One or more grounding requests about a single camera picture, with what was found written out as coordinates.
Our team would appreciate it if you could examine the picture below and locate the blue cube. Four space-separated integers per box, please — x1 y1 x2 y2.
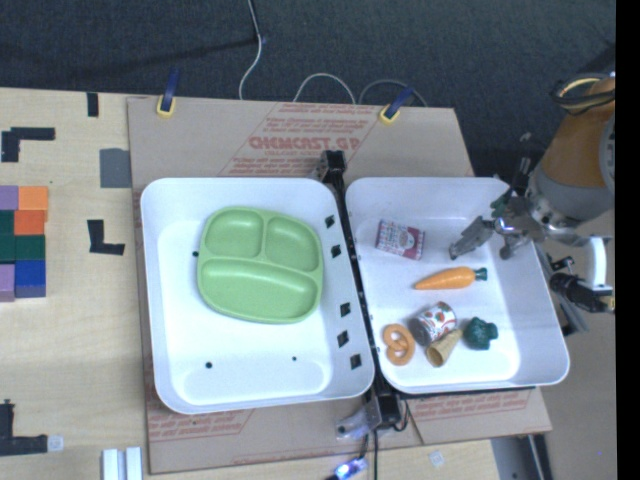
14 259 48 299

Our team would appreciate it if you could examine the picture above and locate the orange carrot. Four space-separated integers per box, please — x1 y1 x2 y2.
413 265 489 292

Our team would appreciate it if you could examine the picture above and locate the orange cube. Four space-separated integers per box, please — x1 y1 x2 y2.
13 209 48 237
17 185 50 213

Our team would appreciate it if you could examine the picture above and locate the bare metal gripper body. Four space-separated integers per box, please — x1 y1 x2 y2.
493 196 584 244

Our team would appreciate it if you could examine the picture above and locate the green broccoli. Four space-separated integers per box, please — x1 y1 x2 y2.
461 316 500 354

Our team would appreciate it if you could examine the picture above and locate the black block with thin wires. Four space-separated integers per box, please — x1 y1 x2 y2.
318 149 348 185
370 392 405 431

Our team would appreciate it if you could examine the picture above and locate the brown cardboard board red print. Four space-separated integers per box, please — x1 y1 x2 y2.
125 95 554 475

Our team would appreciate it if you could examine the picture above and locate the tan ice cream cone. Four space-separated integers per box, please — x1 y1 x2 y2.
425 328 464 369

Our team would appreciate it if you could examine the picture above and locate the green divided plate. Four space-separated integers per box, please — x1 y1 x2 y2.
195 205 325 326

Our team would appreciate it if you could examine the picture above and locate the red and white carton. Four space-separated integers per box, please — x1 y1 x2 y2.
374 218 427 261

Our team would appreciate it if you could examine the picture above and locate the orange pretzel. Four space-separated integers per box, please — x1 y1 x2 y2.
382 322 417 367

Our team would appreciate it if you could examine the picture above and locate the white plastic tray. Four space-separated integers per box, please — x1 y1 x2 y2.
344 175 572 396
139 176 377 416

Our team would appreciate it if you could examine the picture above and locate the thin black rod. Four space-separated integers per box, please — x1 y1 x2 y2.
333 177 387 400

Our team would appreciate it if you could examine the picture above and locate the black cylinder on white bracket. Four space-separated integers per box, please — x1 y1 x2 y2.
548 235 616 315

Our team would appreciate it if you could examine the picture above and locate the red and white can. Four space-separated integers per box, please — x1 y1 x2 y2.
410 300 458 346

